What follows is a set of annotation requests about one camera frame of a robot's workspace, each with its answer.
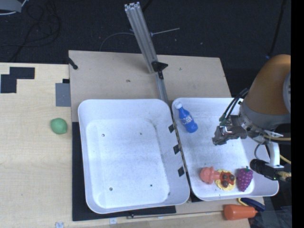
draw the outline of green toy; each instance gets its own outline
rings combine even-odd
[[[51,121],[51,128],[54,133],[64,134],[67,132],[67,123],[62,118],[55,118]]]

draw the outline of wooden table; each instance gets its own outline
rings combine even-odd
[[[17,79],[16,93],[0,93],[1,227],[55,227],[56,222],[70,228],[250,227],[247,219],[223,217],[223,205],[237,204],[235,199],[188,201],[176,206],[176,214],[119,217],[118,225],[110,224],[109,218],[72,221],[71,129],[78,104],[92,97],[94,89],[102,98],[157,98],[158,94],[141,54],[70,51],[69,56],[78,70],[71,71],[70,65],[0,63],[3,75],[10,73],[10,67],[35,68],[35,79]],[[170,101],[186,96],[230,97],[219,58],[160,55],[159,61],[169,64],[164,78]],[[93,77],[98,67],[103,73]],[[85,75],[91,75],[90,84],[83,81]],[[72,105],[58,107],[55,84],[69,78]],[[67,122],[66,134],[57,135],[50,128],[50,121],[58,117]]]

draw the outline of black bracket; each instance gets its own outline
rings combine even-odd
[[[153,67],[153,70],[155,72],[158,72],[158,77],[160,79],[163,79],[163,74],[162,74],[162,71],[168,66],[168,64],[166,63],[161,63],[161,62],[158,62],[158,61],[153,61],[152,62],[152,67]]]

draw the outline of bottle cap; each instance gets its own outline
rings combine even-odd
[[[181,102],[177,102],[174,104],[174,106],[176,109],[180,109],[182,107],[182,104],[181,104]]]

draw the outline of toy bottle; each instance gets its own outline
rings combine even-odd
[[[194,122],[190,112],[182,107],[181,102],[177,102],[175,104],[175,108],[179,111],[180,120],[182,124],[185,126],[187,132],[194,133],[198,129],[198,125]]]

